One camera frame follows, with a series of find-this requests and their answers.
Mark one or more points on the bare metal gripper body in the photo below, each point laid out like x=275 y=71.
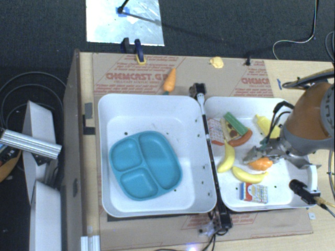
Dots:
x=274 y=150

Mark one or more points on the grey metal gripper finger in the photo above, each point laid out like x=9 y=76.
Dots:
x=257 y=148
x=250 y=157

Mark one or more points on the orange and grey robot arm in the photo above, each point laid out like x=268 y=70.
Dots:
x=308 y=119

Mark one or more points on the orange bread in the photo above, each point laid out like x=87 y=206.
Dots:
x=260 y=164

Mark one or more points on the red sausage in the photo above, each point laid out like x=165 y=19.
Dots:
x=243 y=139

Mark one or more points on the yellow banana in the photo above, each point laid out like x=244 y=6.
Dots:
x=228 y=158
x=248 y=176

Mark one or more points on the yellow bottle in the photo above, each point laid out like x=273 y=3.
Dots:
x=264 y=124

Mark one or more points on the pizza slice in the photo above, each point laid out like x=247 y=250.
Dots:
x=230 y=132

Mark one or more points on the green carton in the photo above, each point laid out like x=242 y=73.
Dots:
x=236 y=123

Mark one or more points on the red white blue carton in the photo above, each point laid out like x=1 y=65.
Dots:
x=254 y=192

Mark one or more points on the white plastic tray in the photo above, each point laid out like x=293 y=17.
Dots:
x=277 y=192
x=146 y=108

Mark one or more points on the thin black and white rod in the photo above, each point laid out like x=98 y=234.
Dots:
x=209 y=145

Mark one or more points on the red and white packet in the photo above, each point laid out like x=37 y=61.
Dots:
x=216 y=131

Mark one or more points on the yellow biscuit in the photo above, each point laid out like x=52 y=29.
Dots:
x=216 y=62

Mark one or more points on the blue divided plate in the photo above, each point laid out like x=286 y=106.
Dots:
x=146 y=163

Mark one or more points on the orange carrot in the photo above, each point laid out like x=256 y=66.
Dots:
x=170 y=81

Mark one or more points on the brown cardboard board red print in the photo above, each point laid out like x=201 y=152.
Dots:
x=157 y=74

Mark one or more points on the black cylinder on white bracket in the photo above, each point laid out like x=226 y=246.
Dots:
x=301 y=188

